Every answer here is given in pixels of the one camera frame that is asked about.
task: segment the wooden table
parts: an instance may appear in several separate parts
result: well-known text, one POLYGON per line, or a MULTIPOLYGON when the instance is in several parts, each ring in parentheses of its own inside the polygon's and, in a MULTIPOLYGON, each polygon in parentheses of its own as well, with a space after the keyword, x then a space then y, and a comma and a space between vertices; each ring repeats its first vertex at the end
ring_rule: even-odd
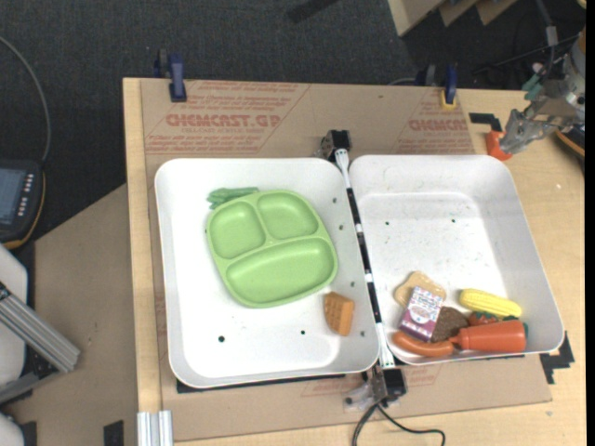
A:
MULTIPOLYGON (((152 281, 150 221, 144 150, 141 80, 125 79, 127 186, 130 217, 138 403, 140 412, 163 410, 152 281)), ((340 86, 324 88, 332 94, 340 86)), ((395 91, 407 88, 394 87, 395 91)), ((512 108, 524 106, 521 92, 457 91, 465 114, 493 113, 504 124, 512 108)), ((353 107, 354 112, 365 111, 353 107)), ((485 153, 486 125, 468 118, 473 147, 485 153)), ((575 356, 569 369, 557 370, 552 402, 408 418, 411 428, 439 427, 448 444, 579 445, 587 443, 585 377, 585 179, 575 156, 554 136, 533 143, 506 161, 522 202, 535 245, 558 303, 575 356)), ((295 429, 235 438, 179 442, 191 445, 350 444, 353 425, 295 429)), ((373 421, 361 444, 438 444, 437 438, 397 431, 388 421, 373 421)))

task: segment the white tray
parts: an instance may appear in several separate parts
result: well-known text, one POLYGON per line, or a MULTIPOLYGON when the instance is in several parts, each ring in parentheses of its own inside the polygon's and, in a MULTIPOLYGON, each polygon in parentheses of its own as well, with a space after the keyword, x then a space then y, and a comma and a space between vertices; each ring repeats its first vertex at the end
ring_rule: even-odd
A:
MULTIPOLYGON (((368 155, 350 168, 377 299, 390 335, 403 314, 395 287, 414 270, 441 284, 445 305, 475 287, 523 307, 525 353, 556 349, 560 314, 508 169, 485 155, 368 155)), ((176 159, 155 178, 165 275, 169 360, 176 377, 210 388, 366 370, 379 344, 343 177, 331 163, 298 159, 176 159), (220 188, 293 190, 308 199, 336 247, 338 272, 323 290, 276 308, 247 308, 218 276, 205 236, 207 196, 220 188), (350 335, 324 320, 330 290, 355 301, 350 335)), ((467 351, 427 365, 505 354, 467 351)))
MULTIPOLYGON (((457 299, 467 287, 517 302, 528 325, 524 353, 560 346, 560 313, 504 164, 488 155, 366 155, 350 179, 389 339, 404 311, 394 289, 419 270, 446 290, 446 306, 466 313, 457 299)), ((432 359, 389 347, 416 365, 508 355, 463 350, 432 359)))
POLYGON ((177 159, 155 176, 169 360, 176 377, 208 388, 366 370, 378 340, 345 185, 335 166, 307 159, 177 159), (276 308, 231 297, 209 251, 208 194, 220 188, 293 190, 310 201, 335 245, 329 286, 276 308), (355 301, 349 336, 326 325, 324 294, 355 301))

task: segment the black device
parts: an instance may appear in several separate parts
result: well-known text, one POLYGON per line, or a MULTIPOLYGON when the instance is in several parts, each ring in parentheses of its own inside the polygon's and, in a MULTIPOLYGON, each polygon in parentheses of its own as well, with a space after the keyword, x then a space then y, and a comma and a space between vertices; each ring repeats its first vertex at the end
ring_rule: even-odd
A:
POLYGON ((41 212, 46 181, 41 165, 0 159, 0 243, 14 249, 25 243, 41 212))

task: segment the toy juice box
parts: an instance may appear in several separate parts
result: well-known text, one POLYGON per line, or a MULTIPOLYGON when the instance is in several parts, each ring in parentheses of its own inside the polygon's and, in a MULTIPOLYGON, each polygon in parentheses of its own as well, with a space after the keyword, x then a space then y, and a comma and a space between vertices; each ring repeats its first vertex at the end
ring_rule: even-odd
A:
POLYGON ((414 287, 399 329, 419 340, 429 342, 443 301, 439 295, 419 286, 414 287))

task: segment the toy food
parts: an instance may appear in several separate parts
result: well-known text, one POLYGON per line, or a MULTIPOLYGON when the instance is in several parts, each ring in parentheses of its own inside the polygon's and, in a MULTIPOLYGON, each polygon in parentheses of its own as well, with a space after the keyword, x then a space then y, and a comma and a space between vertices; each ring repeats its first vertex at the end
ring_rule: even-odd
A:
POLYGON ((432 342, 442 342, 456 335, 463 327, 469 327, 469 321, 460 310, 443 306, 431 335, 432 342))
POLYGON ((241 189, 217 189, 213 190, 208 194, 207 200, 211 202, 209 208, 214 210, 219 205, 233 200, 234 198, 244 197, 251 195, 258 191, 257 187, 245 187, 241 189))
POLYGON ((439 295, 419 286, 414 287, 399 329, 419 340, 430 341, 443 301, 439 295))
POLYGON ((471 312, 468 317, 469 325, 482 325, 484 323, 498 322, 499 318, 489 312, 471 312))
POLYGON ((519 320, 464 327, 449 340, 463 350, 510 353, 524 351, 527 344, 524 325, 519 320))
POLYGON ((458 302, 471 310, 489 312, 498 317, 521 317, 522 314, 522 308, 516 302, 479 289, 463 289, 458 302))
POLYGON ((349 335, 351 319, 355 303, 337 293, 328 293, 324 297, 324 317, 333 332, 340 335, 349 335))
POLYGON ((397 347, 403 350, 425 357, 450 355, 455 350, 455 346, 448 340, 442 342, 424 342, 423 340, 417 340, 411 335, 407 335, 403 331, 395 332, 392 335, 392 341, 397 347))
POLYGON ((431 280, 421 271, 412 272, 405 282, 395 289, 394 299, 404 308, 406 308, 407 304, 409 304, 409 299, 411 298, 413 288, 416 286, 421 287, 434 295, 438 295, 442 299, 446 299, 445 289, 441 287, 441 285, 431 280))

